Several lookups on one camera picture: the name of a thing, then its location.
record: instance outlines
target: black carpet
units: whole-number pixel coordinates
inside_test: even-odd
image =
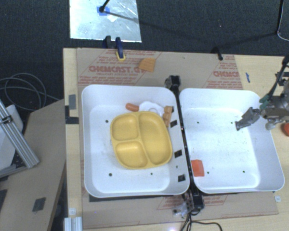
[[[276,35],[279,3],[137,0],[143,42],[123,46],[206,53],[218,46],[227,54],[286,55],[289,42]],[[289,39],[289,0],[285,0],[280,33]],[[50,95],[62,98],[63,48],[101,46],[100,41],[69,38],[69,0],[0,0],[0,78],[31,73],[42,80]],[[14,94],[18,102],[34,107],[33,93]],[[0,96],[7,105],[2,91]]]

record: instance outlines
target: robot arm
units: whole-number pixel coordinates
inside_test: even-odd
[[[276,82],[263,98],[260,99],[260,108],[253,109],[250,107],[242,116],[240,121],[236,121],[236,129],[247,127],[255,123],[260,116],[267,120],[265,125],[267,130],[271,130],[277,123],[289,122],[289,79],[284,85],[284,90],[279,96],[273,96],[279,80],[283,77],[283,73],[289,63],[289,55],[282,62],[282,67],[276,77]]]

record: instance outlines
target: tan table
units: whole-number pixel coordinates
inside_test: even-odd
[[[7,190],[0,212],[0,231],[50,231],[65,176],[65,117],[63,100],[33,112],[25,139],[40,163],[0,182]],[[42,210],[33,212],[37,199]]]
[[[275,81],[275,75],[280,70],[282,57],[267,56],[243,56],[236,55],[235,60],[240,73],[243,89],[251,90],[259,96],[264,96]],[[250,83],[247,82],[245,73],[250,76]],[[77,90],[77,50],[64,49],[64,78],[65,78],[65,105],[69,105],[69,95],[75,94]],[[278,87],[276,94],[281,92],[282,88]],[[79,116],[78,105],[75,109],[70,110],[70,116]],[[289,137],[282,132],[280,125],[272,130],[272,135],[276,145],[277,153],[285,175],[285,186],[282,190],[275,193],[280,196],[281,202],[277,203],[278,215],[249,217],[249,218],[229,218],[215,220],[221,224],[224,231],[289,231]],[[69,124],[66,126],[66,163],[67,163],[67,182],[68,182],[68,206],[70,208],[69,216],[82,216],[81,201],[81,174],[80,174],[80,147],[79,147],[79,125]],[[181,223],[167,223],[154,225],[140,225],[129,227],[116,227],[107,229],[94,229],[95,231],[177,231]],[[214,227],[202,225],[193,225],[193,230],[217,230]]]

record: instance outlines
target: clamp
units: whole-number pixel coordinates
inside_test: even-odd
[[[103,40],[103,43],[102,43],[102,47],[104,49],[113,49],[113,48],[116,48],[116,56],[118,58],[118,60],[120,62],[123,62],[125,61],[126,59],[126,56],[124,55],[124,52],[123,52],[123,46],[122,46],[122,42],[121,42],[121,39],[120,37],[116,37],[116,46],[112,46],[111,45],[111,36],[106,36],[106,38]]]

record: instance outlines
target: yellow divided plate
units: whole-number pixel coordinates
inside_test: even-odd
[[[161,166],[172,157],[172,145],[163,119],[154,112],[119,115],[110,126],[117,160],[126,168]]]

